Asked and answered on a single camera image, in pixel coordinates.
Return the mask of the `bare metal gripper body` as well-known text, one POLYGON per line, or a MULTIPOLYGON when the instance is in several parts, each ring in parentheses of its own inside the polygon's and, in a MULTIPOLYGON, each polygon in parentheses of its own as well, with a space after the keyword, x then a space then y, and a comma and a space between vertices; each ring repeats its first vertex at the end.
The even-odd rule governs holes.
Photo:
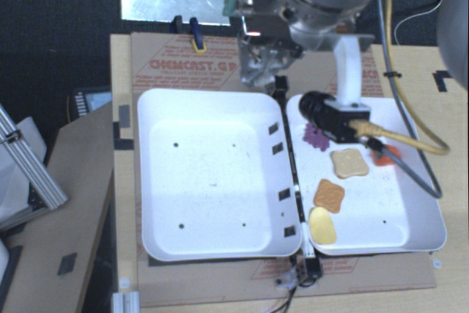
POLYGON ((355 33, 355 12, 327 10, 304 0, 252 0, 247 14, 247 51, 254 60, 294 61, 307 51, 331 51, 340 37, 374 42, 355 33))

